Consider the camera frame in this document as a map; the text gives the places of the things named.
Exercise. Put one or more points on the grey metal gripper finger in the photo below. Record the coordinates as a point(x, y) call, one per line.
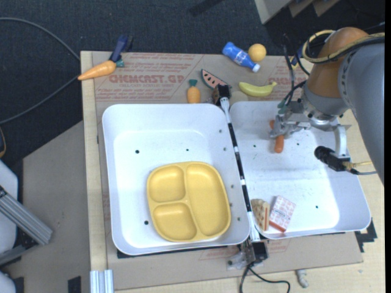
point(276, 130)
point(291, 131)

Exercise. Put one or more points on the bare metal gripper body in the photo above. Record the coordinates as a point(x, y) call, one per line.
point(301, 114)

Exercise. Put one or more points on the orange sausage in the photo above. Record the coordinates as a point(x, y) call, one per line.
point(279, 145)

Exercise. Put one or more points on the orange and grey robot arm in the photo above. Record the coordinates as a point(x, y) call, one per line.
point(360, 81)

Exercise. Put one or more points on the white plastic tray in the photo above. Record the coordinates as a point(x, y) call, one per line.
point(293, 175)
point(159, 127)

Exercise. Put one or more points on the yellow banana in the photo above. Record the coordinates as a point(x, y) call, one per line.
point(256, 89)

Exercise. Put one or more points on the thin black and white rod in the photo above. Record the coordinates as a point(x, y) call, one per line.
point(237, 154)

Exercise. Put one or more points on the yellow ball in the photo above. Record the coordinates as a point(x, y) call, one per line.
point(257, 52)

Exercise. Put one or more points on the blue bottle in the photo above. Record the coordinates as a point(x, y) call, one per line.
point(239, 56)

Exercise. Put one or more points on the orange and white carton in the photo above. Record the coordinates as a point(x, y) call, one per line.
point(282, 214)

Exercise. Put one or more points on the watermelon slice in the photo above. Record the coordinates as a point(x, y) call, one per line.
point(210, 78)

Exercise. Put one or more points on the beige sandwich slice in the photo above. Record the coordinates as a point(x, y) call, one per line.
point(260, 214)

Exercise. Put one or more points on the small orange carrot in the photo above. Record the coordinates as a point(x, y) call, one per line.
point(193, 94)

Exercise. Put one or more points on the yellow divided plate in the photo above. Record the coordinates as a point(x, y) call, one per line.
point(201, 191)

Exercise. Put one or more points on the brown cardboard board red print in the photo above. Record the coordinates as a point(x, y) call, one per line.
point(171, 78)

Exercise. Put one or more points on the large orange carrot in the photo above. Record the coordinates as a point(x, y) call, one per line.
point(99, 69)

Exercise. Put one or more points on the black cylinder on white bracket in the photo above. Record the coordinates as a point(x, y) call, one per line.
point(331, 159)

